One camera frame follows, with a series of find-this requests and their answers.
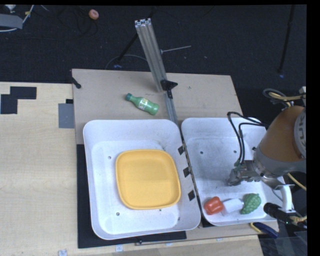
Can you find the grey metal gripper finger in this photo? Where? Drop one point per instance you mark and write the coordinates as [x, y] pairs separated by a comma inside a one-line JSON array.
[[237, 171], [233, 180]]

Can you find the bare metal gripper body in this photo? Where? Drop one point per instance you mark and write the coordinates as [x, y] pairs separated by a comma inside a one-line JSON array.
[[252, 172]]

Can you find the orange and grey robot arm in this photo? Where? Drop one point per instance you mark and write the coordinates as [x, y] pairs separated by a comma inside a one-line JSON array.
[[280, 142]]

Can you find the white plastic tray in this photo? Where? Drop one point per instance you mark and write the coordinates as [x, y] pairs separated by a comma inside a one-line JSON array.
[[105, 180], [215, 160]]

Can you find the green grapes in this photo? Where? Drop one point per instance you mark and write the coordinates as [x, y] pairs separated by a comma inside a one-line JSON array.
[[251, 203]]

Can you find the orange bell pepper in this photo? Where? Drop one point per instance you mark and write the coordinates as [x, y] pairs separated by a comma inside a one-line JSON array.
[[213, 205]]

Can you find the yellow divided plate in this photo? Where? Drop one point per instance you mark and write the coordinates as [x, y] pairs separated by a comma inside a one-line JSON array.
[[147, 178]]

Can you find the green plastic bottle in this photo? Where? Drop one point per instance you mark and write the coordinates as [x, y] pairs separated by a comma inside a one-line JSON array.
[[143, 104]]

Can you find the pale wood board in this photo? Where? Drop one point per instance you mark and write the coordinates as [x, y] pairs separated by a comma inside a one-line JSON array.
[[112, 100]]

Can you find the orange doughnut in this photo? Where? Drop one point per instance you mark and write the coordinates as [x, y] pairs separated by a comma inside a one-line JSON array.
[[93, 14]]

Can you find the black cylinder on white bracket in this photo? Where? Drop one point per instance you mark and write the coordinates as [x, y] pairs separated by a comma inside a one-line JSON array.
[[276, 209]]

